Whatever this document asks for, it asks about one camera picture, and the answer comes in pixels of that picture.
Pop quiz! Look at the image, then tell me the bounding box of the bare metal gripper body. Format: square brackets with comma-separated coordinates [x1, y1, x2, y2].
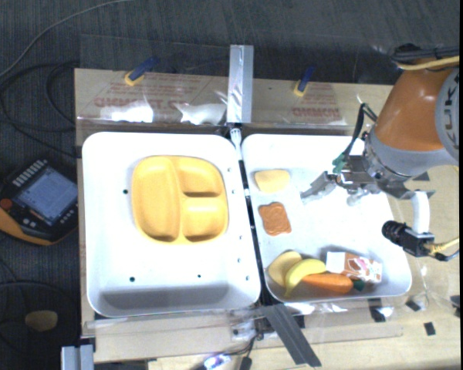
[333, 155, 416, 200]

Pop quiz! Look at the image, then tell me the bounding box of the white plastic tray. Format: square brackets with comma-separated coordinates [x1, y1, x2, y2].
[81, 130, 262, 319]
[240, 133, 414, 304]

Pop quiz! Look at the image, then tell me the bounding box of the pale yellow toy bread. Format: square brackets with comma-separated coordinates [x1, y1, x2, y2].
[253, 169, 292, 194]

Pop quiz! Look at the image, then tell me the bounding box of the orange toy toast slice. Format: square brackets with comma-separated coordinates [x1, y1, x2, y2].
[258, 201, 293, 237]

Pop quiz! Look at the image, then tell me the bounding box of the white and orange carton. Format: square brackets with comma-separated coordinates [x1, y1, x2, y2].
[325, 251, 384, 284]

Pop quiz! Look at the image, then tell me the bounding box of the yellow banana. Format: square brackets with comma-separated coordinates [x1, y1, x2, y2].
[283, 257, 327, 298]

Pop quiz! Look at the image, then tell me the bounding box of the orange carrot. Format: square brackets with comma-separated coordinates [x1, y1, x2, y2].
[299, 272, 366, 296]

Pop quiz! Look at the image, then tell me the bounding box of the pale yellow toy potato slice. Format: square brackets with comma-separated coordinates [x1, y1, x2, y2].
[267, 250, 303, 288]

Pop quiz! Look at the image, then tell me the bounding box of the yellow divided plate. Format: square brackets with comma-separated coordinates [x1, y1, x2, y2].
[130, 154, 230, 245]

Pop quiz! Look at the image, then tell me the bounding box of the brown cardboard board red print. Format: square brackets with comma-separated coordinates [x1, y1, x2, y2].
[73, 67, 461, 364]

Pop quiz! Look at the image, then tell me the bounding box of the yellow oval object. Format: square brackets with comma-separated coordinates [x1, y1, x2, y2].
[24, 309, 59, 332]

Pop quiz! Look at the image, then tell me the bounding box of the black cylinder on white bracket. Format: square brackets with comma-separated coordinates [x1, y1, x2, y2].
[381, 190, 436, 258]

